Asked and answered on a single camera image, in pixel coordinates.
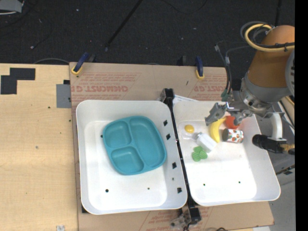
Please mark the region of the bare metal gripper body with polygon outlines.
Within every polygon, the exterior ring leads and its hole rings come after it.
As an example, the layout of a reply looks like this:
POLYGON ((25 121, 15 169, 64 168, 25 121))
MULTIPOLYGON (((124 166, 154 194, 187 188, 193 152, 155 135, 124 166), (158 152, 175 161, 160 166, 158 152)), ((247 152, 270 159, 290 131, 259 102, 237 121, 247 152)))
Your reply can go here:
POLYGON ((232 91, 227 103, 231 115, 232 112, 250 110, 255 115, 264 116, 274 103, 274 95, 270 92, 232 91))

